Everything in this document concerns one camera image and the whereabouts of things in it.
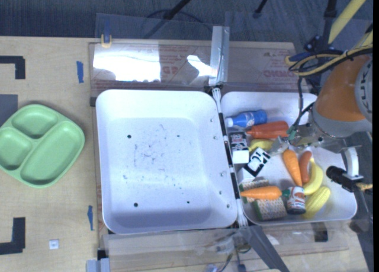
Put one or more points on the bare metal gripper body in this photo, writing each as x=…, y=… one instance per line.
x=308, y=136

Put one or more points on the white plastic tray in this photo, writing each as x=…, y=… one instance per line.
x=165, y=161
x=272, y=102

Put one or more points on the patterned packet green edge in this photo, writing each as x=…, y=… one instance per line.
x=256, y=183
x=271, y=209

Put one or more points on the black and white milk carton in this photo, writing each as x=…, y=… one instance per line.
x=238, y=143

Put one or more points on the orange sausage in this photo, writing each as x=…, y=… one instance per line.
x=305, y=165

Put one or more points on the green divided plate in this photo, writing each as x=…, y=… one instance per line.
x=50, y=152

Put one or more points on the black cylinder on white bracket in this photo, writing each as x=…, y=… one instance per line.
x=340, y=175

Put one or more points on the black and white printed box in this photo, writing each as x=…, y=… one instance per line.
x=258, y=161

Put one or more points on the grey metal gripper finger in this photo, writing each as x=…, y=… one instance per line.
x=279, y=145

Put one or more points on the large yellow banana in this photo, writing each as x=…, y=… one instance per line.
x=316, y=179

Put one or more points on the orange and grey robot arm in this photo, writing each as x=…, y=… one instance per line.
x=337, y=93

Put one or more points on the orange bottle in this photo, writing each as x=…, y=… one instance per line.
x=269, y=130

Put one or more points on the blue bottle white cap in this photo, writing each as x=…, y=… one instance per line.
x=247, y=118

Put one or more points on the red and white can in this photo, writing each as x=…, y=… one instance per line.
x=296, y=201

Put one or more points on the yellow corn cob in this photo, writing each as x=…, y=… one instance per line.
x=317, y=202

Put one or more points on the orange carrot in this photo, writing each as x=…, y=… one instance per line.
x=262, y=193
x=292, y=165

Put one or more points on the small white square block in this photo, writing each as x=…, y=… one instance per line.
x=54, y=244

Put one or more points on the small yellow banana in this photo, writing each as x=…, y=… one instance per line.
x=260, y=144

